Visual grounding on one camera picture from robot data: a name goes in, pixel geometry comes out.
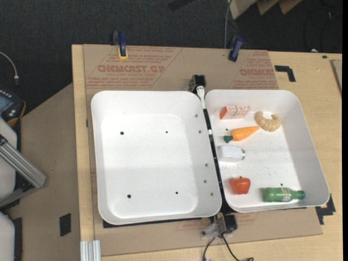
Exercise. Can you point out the orange carrot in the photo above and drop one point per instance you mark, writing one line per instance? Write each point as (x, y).
(243, 133)

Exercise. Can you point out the green bottle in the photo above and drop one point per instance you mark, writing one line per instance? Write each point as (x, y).
(280, 194)

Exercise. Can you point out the beige croissant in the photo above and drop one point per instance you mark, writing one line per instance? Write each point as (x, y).
(267, 124)

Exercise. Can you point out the brown cardboard board red print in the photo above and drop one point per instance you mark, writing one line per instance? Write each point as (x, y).
(206, 64)

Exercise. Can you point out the white bottle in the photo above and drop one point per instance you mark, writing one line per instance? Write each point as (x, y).
(230, 153)

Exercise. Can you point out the white plastic tray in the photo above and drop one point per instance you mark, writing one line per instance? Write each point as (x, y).
(274, 156)
(152, 156)

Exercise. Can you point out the thin black and white rod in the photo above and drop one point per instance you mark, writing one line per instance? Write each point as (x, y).
(210, 129)

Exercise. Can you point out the red bell pepper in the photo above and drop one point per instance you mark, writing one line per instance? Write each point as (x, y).
(240, 185)

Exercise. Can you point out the orange and white carton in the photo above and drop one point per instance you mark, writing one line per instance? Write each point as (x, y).
(234, 112)

